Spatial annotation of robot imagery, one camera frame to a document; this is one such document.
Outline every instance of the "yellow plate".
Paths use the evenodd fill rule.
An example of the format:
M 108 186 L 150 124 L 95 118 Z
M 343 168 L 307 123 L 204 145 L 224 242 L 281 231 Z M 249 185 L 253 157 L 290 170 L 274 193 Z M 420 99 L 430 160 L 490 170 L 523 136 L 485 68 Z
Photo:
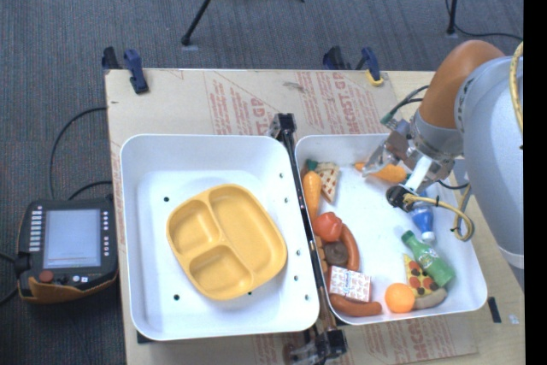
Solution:
M 253 291 L 287 258 L 275 222 L 241 185 L 217 185 L 184 201 L 169 215 L 167 236 L 193 285 L 215 300 Z

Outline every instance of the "orange ball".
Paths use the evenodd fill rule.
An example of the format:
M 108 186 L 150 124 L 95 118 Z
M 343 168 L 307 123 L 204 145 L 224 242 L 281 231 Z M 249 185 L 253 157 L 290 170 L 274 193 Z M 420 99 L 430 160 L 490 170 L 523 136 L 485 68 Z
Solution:
M 403 314 L 412 310 L 415 296 L 409 285 L 392 283 L 385 289 L 384 300 L 391 312 Z

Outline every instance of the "toy tomato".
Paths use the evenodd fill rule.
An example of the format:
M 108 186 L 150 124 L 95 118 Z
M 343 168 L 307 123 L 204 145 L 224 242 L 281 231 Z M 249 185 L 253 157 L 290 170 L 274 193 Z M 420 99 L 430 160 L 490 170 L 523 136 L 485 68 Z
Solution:
M 314 234 L 324 242 L 335 242 L 342 232 L 342 220 L 332 211 L 327 211 L 315 218 L 311 223 Z

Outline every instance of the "wooden table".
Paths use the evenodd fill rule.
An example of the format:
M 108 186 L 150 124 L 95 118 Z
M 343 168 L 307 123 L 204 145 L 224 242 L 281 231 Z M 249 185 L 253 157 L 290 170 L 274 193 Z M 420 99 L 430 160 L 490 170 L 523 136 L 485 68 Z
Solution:
M 131 73 L 128 70 L 105 73 L 128 364 L 218 362 L 224 365 L 277 365 L 283 363 L 283 343 L 291 336 L 293 339 L 299 337 L 295 338 L 297 334 L 293 333 L 287 335 L 289 338 L 261 335 L 168 343 L 138 342 L 128 302 L 121 207 L 120 150 L 123 143 L 132 135 L 144 132 L 261 134 L 268 127 L 268 117 L 277 112 L 295 115 L 300 137 L 313 133 L 386 132 L 382 131 L 379 118 L 411 91 L 429 84 L 433 73 L 382 74 L 384 84 L 373 87 L 364 74 L 357 71 L 145 69 L 150 91 L 137 95 L 129 82 Z M 310 90 L 314 91 L 315 97 L 310 97 Z M 401 113 L 408 120 L 415 108 L 408 105 L 402 108 Z M 332 114 L 337 112 L 338 125 L 332 121 Z M 474 312 L 444 316 L 441 322 L 443 327 L 451 330 L 450 336 L 455 338 L 456 348 L 442 352 L 442 345 L 427 347 L 427 337 L 417 339 L 412 335 L 409 339 L 414 345 L 405 348 L 412 350 L 421 344 L 426 348 L 425 353 L 406 351 L 406 356 L 392 350 L 394 339 L 386 340 L 391 350 L 383 353 L 371 351 L 369 332 L 365 332 L 363 342 L 361 329 L 345 327 L 349 351 L 329 363 L 380 365 L 426 359 L 428 364 L 439 365 L 525 363 L 524 293 L 499 253 L 474 198 L 470 200 L 466 213 L 476 226 L 473 247 L 488 286 L 488 295 L 495 299 L 502 322 L 493 321 L 487 304 Z

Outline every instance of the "white tray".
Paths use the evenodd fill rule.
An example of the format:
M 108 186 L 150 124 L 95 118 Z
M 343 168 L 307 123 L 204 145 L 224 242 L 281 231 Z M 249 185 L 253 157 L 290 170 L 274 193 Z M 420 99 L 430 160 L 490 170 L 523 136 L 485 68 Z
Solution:
M 132 321 L 158 340 L 295 332 L 313 325 L 319 299 L 287 150 L 267 136 L 143 134 L 121 148 Z M 205 297 L 169 247 L 166 223 L 180 203 L 233 183 L 261 202 L 287 246 L 281 271 L 250 295 Z
M 332 312 L 347 324 L 362 325 L 479 309 L 485 304 L 487 290 L 473 239 L 458 240 L 450 231 L 455 214 L 441 207 L 433 208 L 435 248 L 456 271 L 456 277 L 446 286 L 448 297 L 437 307 L 403 314 L 387 308 L 385 289 L 391 283 L 406 283 L 403 253 L 412 256 L 400 237 L 406 230 L 413 230 L 419 238 L 420 231 L 407 213 L 387 202 L 385 192 L 391 184 L 373 177 L 364 179 L 353 167 L 355 162 L 366 161 L 385 138 L 386 134 L 318 135 L 302 138 L 295 147 L 300 169 L 304 169 L 306 159 L 340 166 L 336 198 L 333 204 L 322 199 L 320 213 L 333 211 L 348 225 L 361 253 L 360 271 L 372 277 L 372 301 L 379 301 L 383 307 L 381 315 L 366 317 L 343 315 L 335 309 Z M 430 186 L 427 195 L 439 195 L 442 201 L 457 206 L 454 192 L 440 184 Z

